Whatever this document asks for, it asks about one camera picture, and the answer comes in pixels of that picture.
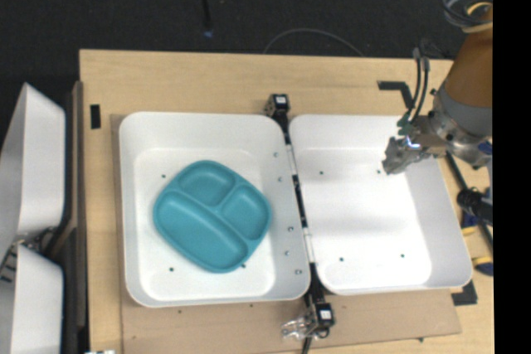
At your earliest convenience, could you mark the white plastic tray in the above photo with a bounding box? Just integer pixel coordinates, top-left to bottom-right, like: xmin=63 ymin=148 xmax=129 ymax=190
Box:
xmin=118 ymin=110 xmax=313 ymax=309
xmin=287 ymin=114 xmax=475 ymax=297

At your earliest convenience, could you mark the blue divided plate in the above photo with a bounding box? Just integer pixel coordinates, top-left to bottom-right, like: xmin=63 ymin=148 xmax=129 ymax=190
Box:
xmin=152 ymin=159 xmax=274 ymax=274

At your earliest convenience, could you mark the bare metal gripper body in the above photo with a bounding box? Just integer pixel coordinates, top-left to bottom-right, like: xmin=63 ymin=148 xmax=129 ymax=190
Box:
xmin=407 ymin=110 xmax=494 ymax=169

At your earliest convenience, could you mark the black block with thin wires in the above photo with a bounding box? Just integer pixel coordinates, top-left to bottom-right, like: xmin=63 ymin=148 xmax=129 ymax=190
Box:
xmin=305 ymin=294 xmax=338 ymax=340
xmin=264 ymin=93 xmax=292 ymax=118

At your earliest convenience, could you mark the thin black and white rod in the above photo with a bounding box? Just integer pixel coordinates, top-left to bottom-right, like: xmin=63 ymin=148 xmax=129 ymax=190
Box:
xmin=276 ymin=114 xmax=321 ymax=300

